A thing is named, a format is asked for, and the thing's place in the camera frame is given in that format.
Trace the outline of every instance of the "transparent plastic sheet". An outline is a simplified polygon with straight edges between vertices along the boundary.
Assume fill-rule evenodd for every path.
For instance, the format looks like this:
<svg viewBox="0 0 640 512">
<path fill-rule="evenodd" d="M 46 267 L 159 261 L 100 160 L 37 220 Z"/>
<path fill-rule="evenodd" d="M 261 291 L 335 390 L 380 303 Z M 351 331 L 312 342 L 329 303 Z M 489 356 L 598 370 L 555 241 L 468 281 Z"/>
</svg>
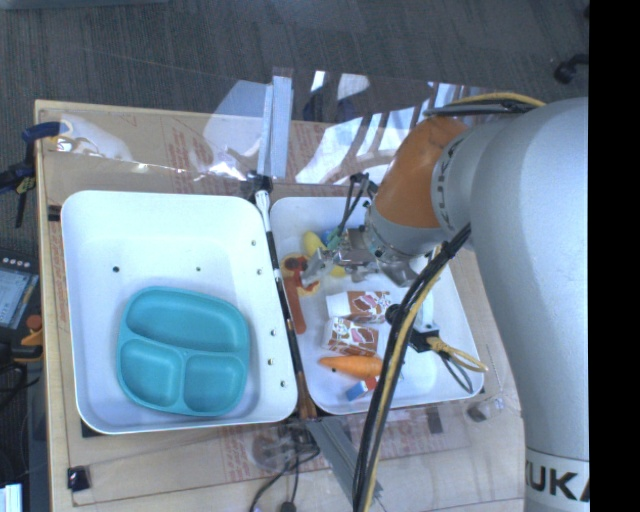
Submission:
<svg viewBox="0 0 640 512">
<path fill-rule="evenodd" d="M 379 183 L 425 108 L 483 92 L 322 71 L 293 77 L 286 177 L 274 180 L 272 203 L 287 196 L 344 196 L 355 172 L 368 172 Z M 70 467 L 86 470 L 91 482 L 88 489 L 72 493 L 76 505 L 111 510 L 117 500 L 142 500 L 144 506 L 145 496 L 163 494 L 178 500 L 178 507 L 188 492 L 204 500 L 205 509 L 220 502 L 220 510 L 246 510 L 248 496 L 274 474 L 255 460 L 250 447 L 261 437 L 277 438 L 276 425 L 95 435 L 82 424 L 74 400 L 60 208 L 74 192 L 87 189 L 249 199 L 255 192 L 251 172 L 262 146 L 267 84 L 221 81 L 228 92 L 212 113 L 39 103 L 37 122 L 60 121 L 66 128 L 40 144 L 41 200 L 47 206 L 68 460 Z M 482 122 L 473 116 L 464 120 Z M 452 263 L 454 277 L 462 280 L 463 303 L 467 292 L 475 294 L 481 287 L 474 264 L 471 255 Z M 382 505 L 375 505 L 379 510 L 397 510 L 399 503 L 416 512 L 509 500 L 519 505 L 524 455 L 517 394 L 502 346 L 495 344 L 495 326 L 484 319 L 488 306 L 483 301 L 470 310 L 467 306 L 481 359 L 491 367 L 485 390 L 462 402 L 394 411 L 385 433 L 387 451 L 383 448 L 379 474 L 385 493 Z M 435 421 L 432 407 L 442 432 L 430 424 Z M 485 418 L 476 410 L 484 411 Z M 363 417 L 341 419 L 355 444 Z M 263 510 L 275 510 L 292 482 L 289 475 L 266 493 Z M 305 510 L 349 509 L 323 457 L 301 468 L 299 485 L 299 506 Z M 420 489 L 412 504 L 405 503 L 409 488 Z"/>
</svg>

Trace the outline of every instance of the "gray floor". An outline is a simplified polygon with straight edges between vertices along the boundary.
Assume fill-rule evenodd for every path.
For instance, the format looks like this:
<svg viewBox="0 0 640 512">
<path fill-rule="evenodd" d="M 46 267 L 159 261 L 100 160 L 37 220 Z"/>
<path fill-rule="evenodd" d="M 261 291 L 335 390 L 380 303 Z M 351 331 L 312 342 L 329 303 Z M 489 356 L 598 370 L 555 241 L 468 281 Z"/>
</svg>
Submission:
<svg viewBox="0 0 640 512">
<path fill-rule="evenodd" d="M 588 95 L 558 64 L 589 50 L 587 0 L 169 0 L 0 10 L 0 170 L 24 157 L 38 98 L 211 112 L 213 77 L 266 82 L 275 66 L 474 85 L 545 102 Z M 0 247 L 37 254 L 35 197 Z M 20 473 L 24 397 L 0 411 L 0 451 Z"/>
</svg>

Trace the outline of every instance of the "carrot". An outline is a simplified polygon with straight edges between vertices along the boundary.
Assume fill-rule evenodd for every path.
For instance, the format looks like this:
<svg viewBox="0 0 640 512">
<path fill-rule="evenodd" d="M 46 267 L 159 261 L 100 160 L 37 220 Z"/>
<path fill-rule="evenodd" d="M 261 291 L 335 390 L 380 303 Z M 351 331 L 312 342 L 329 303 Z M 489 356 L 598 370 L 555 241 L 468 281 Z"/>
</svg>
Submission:
<svg viewBox="0 0 640 512">
<path fill-rule="evenodd" d="M 382 372 L 382 359 L 376 356 L 323 357 L 318 362 L 362 380 L 377 377 Z"/>
</svg>

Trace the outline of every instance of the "white tray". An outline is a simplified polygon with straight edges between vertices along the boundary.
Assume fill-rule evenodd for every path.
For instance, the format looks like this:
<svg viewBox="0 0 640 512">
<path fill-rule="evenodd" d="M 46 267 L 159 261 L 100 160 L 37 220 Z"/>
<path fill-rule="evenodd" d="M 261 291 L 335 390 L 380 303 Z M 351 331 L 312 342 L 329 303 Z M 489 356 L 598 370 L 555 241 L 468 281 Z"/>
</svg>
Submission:
<svg viewBox="0 0 640 512">
<path fill-rule="evenodd" d="M 63 205 L 62 235 L 76 402 L 89 427 L 125 434 L 274 422 L 293 412 L 295 376 L 255 206 L 226 196 L 83 191 Z M 155 411 L 134 403 L 120 388 L 118 325 L 128 299 L 148 286 L 213 295 L 247 319 L 248 380 L 230 413 L 194 417 Z"/>
<path fill-rule="evenodd" d="M 290 253 L 303 253 L 302 237 L 306 231 L 320 234 L 338 225 L 344 211 L 344 198 L 288 197 L 277 201 L 271 210 L 271 225 L 278 257 L 282 260 Z M 357 207 L 347 227 L 357 227 L 364 221 L 364 208 Z M 425 258 L 414 262 L 416 271 L 426 263 Z M 318 407 L 330 414 L 364 412 L 369 407 L 371 393 L 354 401 L 347 400 L 346 391 L 358 379 L 332 372 L 317 361 L 323 356 L 337 355 L 322 347 L 322 335 L 329 320 L 325 298 L 327 295 L 346 290 L 389 291 L 394 303 L 399 303 L 406 288 L 399 288 L 381 274 L 367 277 L 361 283 L 353 283 L 350 277 L 327 276 L 321 288 L 312 296 L 301 297 L 300 303 L 307 330 L 298 335 L 300 354 L 311 397 Z M 440 337 L 449 345 L 478 358 L 473 336 L 467 323 L 458 292 L 449 268 L 445 268 L 434 286 L 433 320 L 440 327 Z M 378 353 L 384 354 L 390 326 L 379 326 Z M 473 385 L 469 395 L 454 380 L 440 358 L 431 351 L 418 354 L 407 349 L 402 377 L 397 384 L 392 407 L 458 400 L 477 394 L 483 386 L 484 375 L 468 372 Z"/>
</svg>

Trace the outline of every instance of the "green object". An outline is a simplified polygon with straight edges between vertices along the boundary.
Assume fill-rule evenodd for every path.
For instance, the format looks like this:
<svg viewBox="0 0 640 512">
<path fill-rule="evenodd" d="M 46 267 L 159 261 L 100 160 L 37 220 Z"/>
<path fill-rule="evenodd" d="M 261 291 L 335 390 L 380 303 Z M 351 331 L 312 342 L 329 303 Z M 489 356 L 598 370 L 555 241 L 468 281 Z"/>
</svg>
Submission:
<svg viewBox="0 0 640 512">
<path fill-rule="evenodd" d="M 122 315 L 118 382 L 140 405 L 220 416 L 243 396 L 249 347 L 249 326 L 229 302 L 179 288 L 145 288 Z"/>
</svg>

